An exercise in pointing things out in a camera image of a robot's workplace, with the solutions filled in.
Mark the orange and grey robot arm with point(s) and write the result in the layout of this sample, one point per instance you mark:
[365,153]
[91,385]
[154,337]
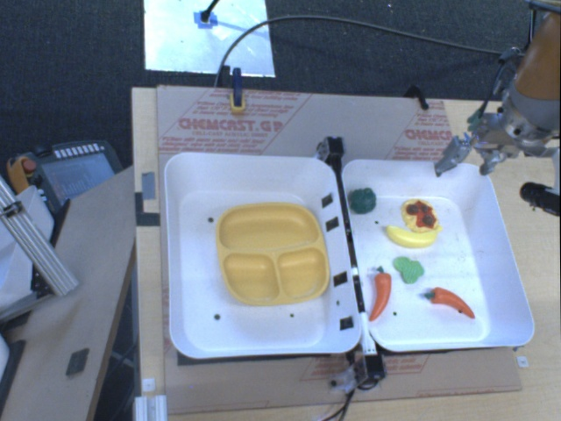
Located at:
[540,64]

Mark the yellow divided plate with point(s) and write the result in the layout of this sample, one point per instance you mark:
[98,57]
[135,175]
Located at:
[272,253]

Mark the yellow banana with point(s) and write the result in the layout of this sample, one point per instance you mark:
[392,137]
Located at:
[411,237]

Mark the dark green broccoli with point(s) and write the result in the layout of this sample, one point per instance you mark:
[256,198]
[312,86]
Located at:
[362,200]

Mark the white plastic tray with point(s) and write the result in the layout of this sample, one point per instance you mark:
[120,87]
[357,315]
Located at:
[473,261]
[258,257]

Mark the yellow pizza slice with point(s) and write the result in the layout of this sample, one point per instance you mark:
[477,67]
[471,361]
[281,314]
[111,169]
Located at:
[420,215]

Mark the light green lettuce leaf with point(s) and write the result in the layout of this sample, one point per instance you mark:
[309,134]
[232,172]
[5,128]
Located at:
[408,270]

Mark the brown cardboard board red print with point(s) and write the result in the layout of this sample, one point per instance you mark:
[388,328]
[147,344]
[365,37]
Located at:
[280,121]

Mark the orange carrot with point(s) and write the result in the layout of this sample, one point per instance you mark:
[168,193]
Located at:
[451,301]
[381,294]

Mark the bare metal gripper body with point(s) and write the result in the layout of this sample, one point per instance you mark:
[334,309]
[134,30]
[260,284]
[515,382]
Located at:
[508,130]

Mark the black cylinder on white bracket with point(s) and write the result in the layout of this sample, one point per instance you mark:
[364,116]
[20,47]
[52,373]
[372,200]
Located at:
[543,193]

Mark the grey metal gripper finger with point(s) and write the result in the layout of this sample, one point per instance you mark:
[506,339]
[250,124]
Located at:
[492,161]
[451,154]

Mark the thin black and white rod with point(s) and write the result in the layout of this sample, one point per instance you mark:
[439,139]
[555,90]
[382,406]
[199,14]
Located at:
[350,252]

